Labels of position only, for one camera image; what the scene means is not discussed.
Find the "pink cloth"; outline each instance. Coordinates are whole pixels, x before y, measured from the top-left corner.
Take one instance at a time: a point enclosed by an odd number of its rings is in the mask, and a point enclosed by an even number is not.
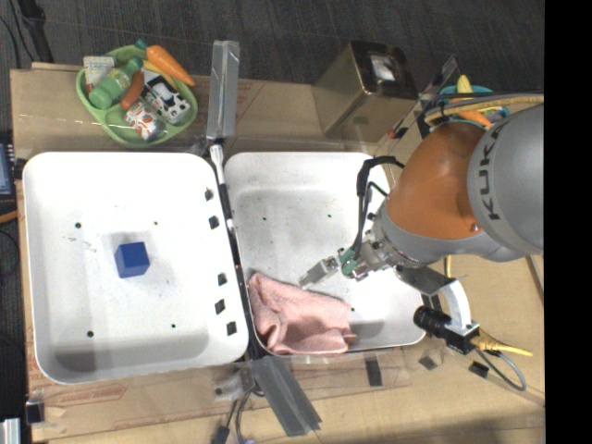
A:
[[[276,354],[343,353],[356,339],[346,302],[255,273],[249,298],[257,332]]]

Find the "black pole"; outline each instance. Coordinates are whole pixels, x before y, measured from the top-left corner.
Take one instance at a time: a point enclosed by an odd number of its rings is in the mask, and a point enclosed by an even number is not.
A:
[[[31,35],[37,56],[39,56],[39,59],[43,62],[53,63],[54,57],[52,56],[49,43],[45,37],[45,31],[43,30],[43,25],[45,24],[45,14],[43,10],[37,6],[35,0],[17,1],[18,6],[20,7],[23,23]]]

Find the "blue cube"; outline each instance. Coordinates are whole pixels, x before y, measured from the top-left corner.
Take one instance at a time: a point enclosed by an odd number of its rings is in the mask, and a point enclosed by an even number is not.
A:
[[[146,273],[150,266],[143,241],[119,245],[115,252],[115,262],[120,278],[138,277]]]

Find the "gray carpet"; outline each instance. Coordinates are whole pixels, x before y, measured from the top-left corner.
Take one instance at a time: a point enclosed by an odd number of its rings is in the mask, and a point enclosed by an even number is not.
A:
[[[240,76],[312,83],[351,39],[399,46],[418,88],[455,54],[471,81],[496,91],[544,88],[545,0],[37,0],[57,63],[131,44],[166,47],[209,74],[212,42],[240,42]],[[8,71],[31,59],[9,0],[0,0],[0,133],[11,132]],[[15,55],[9,32],[17,39]],[[24,43],[33,57],[31,38]],[[15,223],[0,229],[16,238]],[[20,413],[22,312],[17,251],[0,236],[0,420]]]

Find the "green basket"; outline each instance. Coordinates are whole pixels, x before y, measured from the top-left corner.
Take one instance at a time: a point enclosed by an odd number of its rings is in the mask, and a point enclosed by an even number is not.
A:
[[[138,56],[146,59],[146,53],[134,45],[123,46],[119,49],[110,51],[107,56],[113,56],[116,60],[116,66],[124,66],[133,56]],[[170,140],[178,133],[184,131],[197,117],[197,100],[191,89],[181,80],[175,79],[177,84],[177,91],[187,100],[191,106],[190,113],[183,119],[182,123],[173,125],[165,122],[166,129],[156,139],[149,142],[145,141],[135,129],[133,129],[124,116],[126,111],[121,108],[120,104],[114,104],[106,110],[96,108],[88,99],[86,94],[86,79],[84,77],[84,69],[79,71],[76,76],[76,92],[78,97],[91,113],[91,115],[101,124],[101,127],[108,133],[108,135],[126,148],[132,150],[145,150]]]

